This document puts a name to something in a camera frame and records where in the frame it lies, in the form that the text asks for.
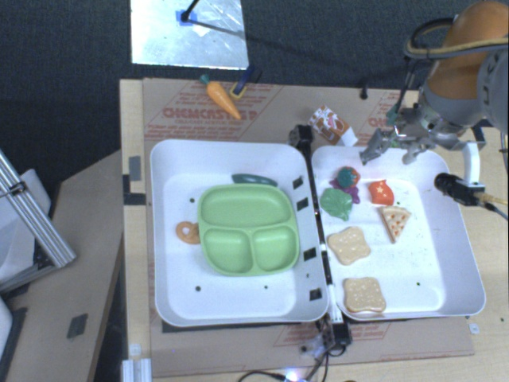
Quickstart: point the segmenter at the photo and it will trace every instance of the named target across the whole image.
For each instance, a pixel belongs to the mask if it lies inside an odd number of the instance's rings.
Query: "cardboard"
[[[228,90],[231,84],[224,83]],[[166,138],[244,142],[286,142],[296,124],[306,124],[320,106],[330,107],[348,122],[363,146],[376,127],[385,125],[385,113],[398,92],[370,90],[362,100],[349,88],[248,85],[237,103],[240,121],[219,110],[203,85],[189,80],[144,80],[142,83],[146,196],[151,197],[149,155]],[[406,100],[415,99],[412,92]],[[316,137],[313,148],[326,144]],[[260,368],[310,366],[313,359],[300,347],[317,335],[314,323],[249,325],[177,329],[166,325],[153,303],[153,234],[147,203],[149,262],[150,356],[153,377],[235,372]],[[433,318],[402,322],[351,324],[353,343],[331,364],[399,361],[416,358],[466,356],[474,353],[464,318]]]

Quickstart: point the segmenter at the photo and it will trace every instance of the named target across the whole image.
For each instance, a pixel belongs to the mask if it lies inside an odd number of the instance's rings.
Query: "green plate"
[[[271,185],[208,189],[198,203],[198,227],[207,261],[224,275],[270,275],[297,262],[299,234],[292,205]]]

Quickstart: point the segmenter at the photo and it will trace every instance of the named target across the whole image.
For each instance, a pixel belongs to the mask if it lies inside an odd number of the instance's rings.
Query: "bread slice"
[[[383,223],[389,232],[390,240],[395,244],[412,214],[406,209],[395,205],[380,208],[380,213],[382,214]]]
[[[387,307],[380,284],[374,277],[344,280],[344,305],[352,313],[375,311],[381,313]]]
[[[340,263],[344,265],[350,265],[371,253],[363,230],[358,226],[351,226],[344,231],[332,234],[327,239],[327,244]]]

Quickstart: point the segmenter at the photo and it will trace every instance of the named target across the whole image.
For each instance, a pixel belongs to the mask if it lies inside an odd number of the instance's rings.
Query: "orange carrot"
[[[237,107],[233,104],[230,96],[226,93],[224,88],[219,82],[210,81],[208,75],[202,75],[200,82],[207,85],[207,94],[221,109],[232,115],[234,118],[240,120],[240,113]]]

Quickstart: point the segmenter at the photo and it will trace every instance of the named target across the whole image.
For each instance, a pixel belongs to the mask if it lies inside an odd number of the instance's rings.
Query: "pizza slice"
[[[390,240],[395,244],[412,214],[406,209],[395,205],[382,207],[380,208],[380,212],[382,214],[383,223],[389,232]]]

